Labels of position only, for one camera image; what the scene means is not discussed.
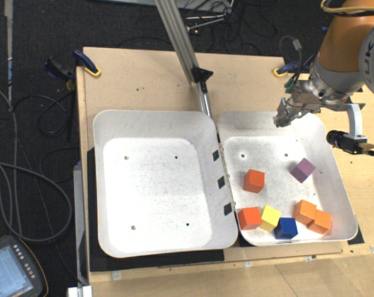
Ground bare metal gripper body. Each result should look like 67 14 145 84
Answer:
286 79 351 114

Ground white plastic tray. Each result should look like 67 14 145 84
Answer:
216 111 359 248
93 109 239 259

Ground purple cube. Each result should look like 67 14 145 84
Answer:
290 157 317 184

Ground orange-red cube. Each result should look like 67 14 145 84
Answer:
242 168 266 194
237 207 263 231

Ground orange cube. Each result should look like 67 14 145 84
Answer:
307 209 333 235
292 199 318 226

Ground yellow cube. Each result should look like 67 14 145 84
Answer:
259 204 282 233

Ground blue cube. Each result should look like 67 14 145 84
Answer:
273 217 299 241

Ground pale wood board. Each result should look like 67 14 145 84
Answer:
82 46 344 273

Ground black cylinder on white bracket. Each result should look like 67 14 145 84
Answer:
326 103 368 155

